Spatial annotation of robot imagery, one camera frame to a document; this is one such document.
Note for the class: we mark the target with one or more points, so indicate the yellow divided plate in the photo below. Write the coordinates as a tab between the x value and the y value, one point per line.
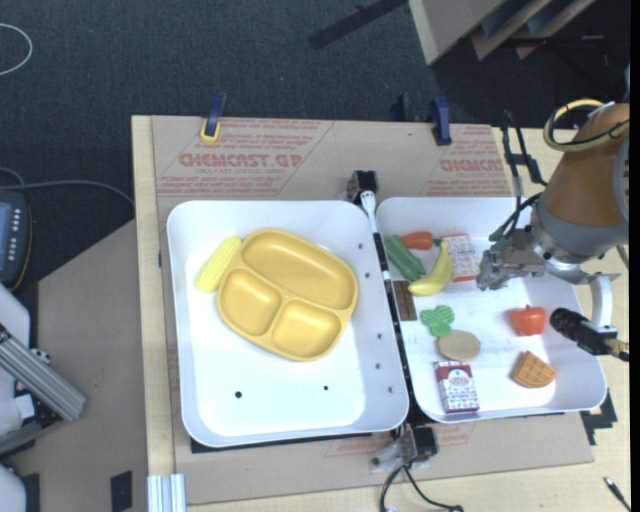
290	295

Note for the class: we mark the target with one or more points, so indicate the thin black and white rod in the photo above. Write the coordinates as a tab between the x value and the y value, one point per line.
386	272

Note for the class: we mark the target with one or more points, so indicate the yellow corn cob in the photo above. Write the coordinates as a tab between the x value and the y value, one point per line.
217	265

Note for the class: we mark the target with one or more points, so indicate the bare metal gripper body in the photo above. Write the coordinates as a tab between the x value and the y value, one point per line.
525	257

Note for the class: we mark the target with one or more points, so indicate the black cylinder on white bracket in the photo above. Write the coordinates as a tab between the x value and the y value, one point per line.
575	325

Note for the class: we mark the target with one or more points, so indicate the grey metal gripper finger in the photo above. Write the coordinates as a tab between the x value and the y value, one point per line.
492	261
490	281

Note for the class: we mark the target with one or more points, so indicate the green broccoli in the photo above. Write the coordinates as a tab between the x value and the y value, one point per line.
437	320

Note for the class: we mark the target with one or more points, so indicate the orange bell pepper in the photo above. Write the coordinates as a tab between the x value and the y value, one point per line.
527	321

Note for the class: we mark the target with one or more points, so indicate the brown cardboard board red print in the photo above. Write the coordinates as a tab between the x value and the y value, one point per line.
300	165

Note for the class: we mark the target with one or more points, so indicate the white plastic tray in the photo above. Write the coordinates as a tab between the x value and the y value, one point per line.
280	400
495	345

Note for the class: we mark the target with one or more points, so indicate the tan biscuit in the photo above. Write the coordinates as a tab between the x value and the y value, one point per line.
459	346

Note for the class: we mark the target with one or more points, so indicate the black pen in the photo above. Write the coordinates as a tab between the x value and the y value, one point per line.
616	492

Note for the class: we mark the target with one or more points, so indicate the orange carrot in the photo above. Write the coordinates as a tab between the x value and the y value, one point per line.
417	240

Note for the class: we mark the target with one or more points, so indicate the yellow banana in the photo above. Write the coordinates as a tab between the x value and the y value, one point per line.
437	275

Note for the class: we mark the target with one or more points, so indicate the brown chocolate bar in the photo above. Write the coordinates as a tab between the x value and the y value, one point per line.
404	300

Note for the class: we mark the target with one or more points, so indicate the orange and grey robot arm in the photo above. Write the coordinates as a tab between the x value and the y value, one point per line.
580	195

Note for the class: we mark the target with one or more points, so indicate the green toy vegetable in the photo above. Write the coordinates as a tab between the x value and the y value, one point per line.
404	257

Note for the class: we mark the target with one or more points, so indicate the orange waffle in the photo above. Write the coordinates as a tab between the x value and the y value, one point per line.
532	371

